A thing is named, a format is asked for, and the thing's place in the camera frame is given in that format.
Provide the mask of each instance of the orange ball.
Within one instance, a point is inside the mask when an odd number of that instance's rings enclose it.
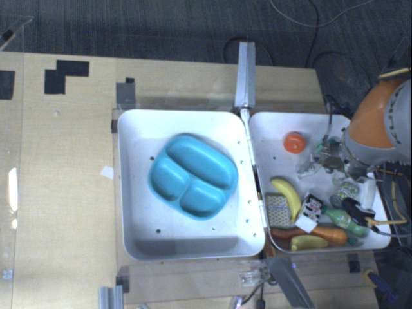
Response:
[[[303,136],[295,131],[287,134],[283,140],[283,147],[290,153],[300,153],[303,151],[305,146],[306,141]]]

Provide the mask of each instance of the green can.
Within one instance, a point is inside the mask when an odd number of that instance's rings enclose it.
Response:
[[[359,188],[348,181],[344,181],[341,183],[339,188],[333,192],[333,194],[329,197],[330,204],[335,207],[336,209],[342,208],[342,200],[349,197],[355,199],[359,193]]]

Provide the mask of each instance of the blue plate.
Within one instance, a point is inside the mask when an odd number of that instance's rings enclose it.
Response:
[[[169,141],[149,171],[151,191],[196,220],[219,213],[237,183],[238,170],[232,160],[190,135]]]

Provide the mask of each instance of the green bottle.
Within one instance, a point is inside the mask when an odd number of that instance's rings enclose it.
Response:
[[[363,236],[366,232],[367,227],[356,224],[350,215],[342,209],[329,209],[326,205],[323,205],[322,214],[329,216],[338,227],[346,229],[356,236]]]

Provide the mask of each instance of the wooden table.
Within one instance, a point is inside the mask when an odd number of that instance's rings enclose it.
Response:
[[[24,80],[23,96],[0,101],[3,120],[13,109],[12,104],[22,109],[21,114],[17,112],[22,116],[20,121],[8,121],[15,127],[21,125],[12,308],[97,308],[99,287],[113,287],[117,274],[115,186],[111,178],[100,174],[105,166],[113,167],[111,120],[116,82],[125,82],[126,77],[135,79],[140,107],[230,106],[237,67],[1,54],[2,60],[9,62],[0,64],[0,69],[15,70],[17,83]],[[44,70],[55,69],[57,59],[89,61],[89,76],[66,77],[65,95],[45,95]],[[314,70],[259,66],[256,97],[263,109],[323,112]],[[306,260],[312,263],[298,264],[298,274],[318,308],[378,308],[373,289],[361,274],[349,274],[341,258],[320,263],[313,258]],[[372,254],[359,254],[359,261],[362,269],[376,270]],[[10,283],[3,281],[0,285],[0,294],[7,298],[1,307],[8,308]],[[155,286],[151,291],[149,297],[153,299],[161,292]],[[266,291],[267,308],[289,308],[278,286]],[[230,299],[225,296],[148,305],[150,309],[227,309]],[[254,304],[251,301],[245,308]]]

